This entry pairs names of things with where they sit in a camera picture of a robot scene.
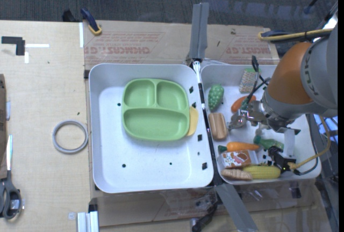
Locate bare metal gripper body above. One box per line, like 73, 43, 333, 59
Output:
246, 100, 295, 132

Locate orange toy carrot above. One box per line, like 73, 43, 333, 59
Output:
231, 95, 257, 114

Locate tan toy bread bun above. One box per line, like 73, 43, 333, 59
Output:
208, 112, 229, 141

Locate orange carrot with green top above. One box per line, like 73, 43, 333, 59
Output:
217, 141, 260, 153

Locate green plastic bottle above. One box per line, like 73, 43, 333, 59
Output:
253, 134, 285, 151

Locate green toy grapes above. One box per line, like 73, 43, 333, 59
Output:
207, 84, 225, 112

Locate colourful patterned carton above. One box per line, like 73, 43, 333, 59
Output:
239, 68, 259, 94

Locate orange printed packet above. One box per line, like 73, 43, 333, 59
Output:
220, 149, 260, 169

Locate yellow flat toy piece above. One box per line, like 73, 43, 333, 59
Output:
186, 106, 199, 137

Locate white and black carton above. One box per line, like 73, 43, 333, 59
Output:
259, 150, 273, 166

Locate white plastic tray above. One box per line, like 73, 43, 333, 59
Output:
200, 64, 323, 186
88, 63, 215, 194

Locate tan toy croissant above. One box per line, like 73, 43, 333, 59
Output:
221, 168, 253, 182

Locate yellow toy corn cob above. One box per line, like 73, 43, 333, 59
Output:
242, 165, 282, 180

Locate green divided plate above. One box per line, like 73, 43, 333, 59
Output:
121, 78, 190, 142

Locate brown cardboard board red print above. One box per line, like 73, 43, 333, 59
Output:
83, 20, 323, 227

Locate white tape roll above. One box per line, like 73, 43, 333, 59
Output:
52, 120, 89, 155

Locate black cylinder on white bracket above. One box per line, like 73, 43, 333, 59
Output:
267, 128, 301, 172

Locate grey handled scissors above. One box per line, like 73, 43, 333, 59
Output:
0, 134, 23, 220

